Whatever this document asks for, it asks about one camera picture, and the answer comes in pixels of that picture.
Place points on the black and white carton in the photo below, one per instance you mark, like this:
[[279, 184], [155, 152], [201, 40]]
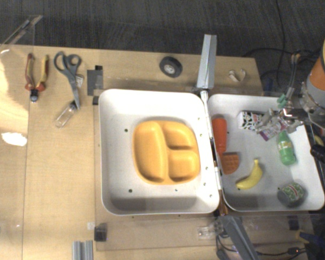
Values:
[[247, 120]]

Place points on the green and grey can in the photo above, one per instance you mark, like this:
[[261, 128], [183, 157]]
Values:
[[292, 194]]

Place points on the purple and white packet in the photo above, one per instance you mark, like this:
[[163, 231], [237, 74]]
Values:
[[272, 133]]

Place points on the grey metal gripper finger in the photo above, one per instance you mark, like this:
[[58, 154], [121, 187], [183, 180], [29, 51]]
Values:
[[293, 125], [268, 119]]

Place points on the red and yellow pliers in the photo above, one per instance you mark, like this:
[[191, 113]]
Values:
[[44, 72]]

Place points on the black cylinder on white bracket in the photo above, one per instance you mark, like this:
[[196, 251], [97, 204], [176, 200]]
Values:
[[321, 153]]

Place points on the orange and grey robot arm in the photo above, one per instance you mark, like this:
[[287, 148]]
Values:
[[318, 72]]

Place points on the orange divided plate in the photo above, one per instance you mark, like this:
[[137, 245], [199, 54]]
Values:
[[149, 150]]

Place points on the orange waffle biscuit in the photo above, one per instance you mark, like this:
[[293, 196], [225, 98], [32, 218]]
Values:
[[230, 163]]

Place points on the white plastic tray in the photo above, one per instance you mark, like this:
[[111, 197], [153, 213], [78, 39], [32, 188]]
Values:
[[262, 148], [116, 158]]

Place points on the yellow banana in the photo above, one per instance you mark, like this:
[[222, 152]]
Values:
[[252, 179]]

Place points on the clear glass vial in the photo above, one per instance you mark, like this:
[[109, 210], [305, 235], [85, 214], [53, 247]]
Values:
[[65, 116]]

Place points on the grey scissors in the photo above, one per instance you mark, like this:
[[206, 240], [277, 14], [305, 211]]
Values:
[[71, 74]]

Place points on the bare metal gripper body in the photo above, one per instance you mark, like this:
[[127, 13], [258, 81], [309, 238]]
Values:
[[308, 114]]

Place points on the black tape roll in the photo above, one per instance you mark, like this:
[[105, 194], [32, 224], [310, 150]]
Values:
[[170, 67]]

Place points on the green plastic bottle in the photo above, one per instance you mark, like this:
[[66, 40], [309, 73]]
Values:
[[286, 150]]

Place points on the orange carrot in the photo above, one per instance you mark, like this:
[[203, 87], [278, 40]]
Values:
[[219, 134]]

